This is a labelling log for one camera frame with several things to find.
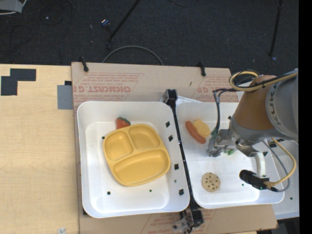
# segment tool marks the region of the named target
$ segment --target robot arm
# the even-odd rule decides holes
[[[240,178],[258,189],[268,189],[265,177],[264,154],[253,145],[267,138],[298,141],[298,70],[279,78],[257,76],[249,87],[236,87],[245,91],[230,119],[228,129],[215,133],[208,145],[208,155],[218,156],[226,150],[239,150],[254,157],[257,174],[243,170]]]

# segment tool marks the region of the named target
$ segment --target white tray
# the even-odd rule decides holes
[[[150,125],[157,131],[171,160],[166,175],[134,187],[122,186],[115,180],[103,153],[102,137],[116,129],[118,117],[128,119],[132,125]],[[82,204],[88,215],[104,218],[179,212],[187,208],[190,194],[169,106],[162,102],[87,101],[79,106],[77,118]]]
[[[220,129],[228,129],[228,116],[232,116],[238,103],[220,104]],[[193,195],[195,201],[203,208],[214,209],[232,206],[274,204],[283,200],[284,193],[276,193],[269,190],[258,190],[239,178],[241,170],[250,170],[256,173],[255,159],[246,157],[236,150],[232,155],[222,153],[218,157],[207,155],[208,142],[200,144],[187,132],[185,121],[201,119],[212,131],[216,125],[217,109],[212,102],[194,103],[186,102],[178,105],[176,114],[179,122],[182,145],[185,159],[190,174]],[[270,150],[263,144],[254,145],[258,151],[268,151],[265,156],[266,172],[270,181],[280,179]],[[221,184],[218,191],[210,193],[202,185],[202,176],[211,172],[217,174]]]

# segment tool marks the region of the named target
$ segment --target sausage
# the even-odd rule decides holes
[[[206,138],[204,138],[203,136],[201,136],[197,129],[195,128],[195,126],[188,120],[185,122],[185,126],[187,131],[189,132],[189,134],[196,140],[198,141],[200,144],[205,144],[206,143]]]

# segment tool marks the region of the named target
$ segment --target yellow divided plate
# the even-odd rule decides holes
[[[154,128],[135,124],[110,132],[103,150],[115,179],[136,186],[165,175],[171,162],[168,151]]]

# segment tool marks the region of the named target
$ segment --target black clip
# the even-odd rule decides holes
[[[204,66],[204,64],[200,61],[200,62],[196,65],[196,67],[200,67],[201,75],[202,75],[203,77],[205,77],[205,76],[206,76],[206,73],[205,73],[205,66]]]
[[[89,68],[87,67],[86,61],[83,57],[79,57],[79,62],[82,62],[84,72],[88,72]]]

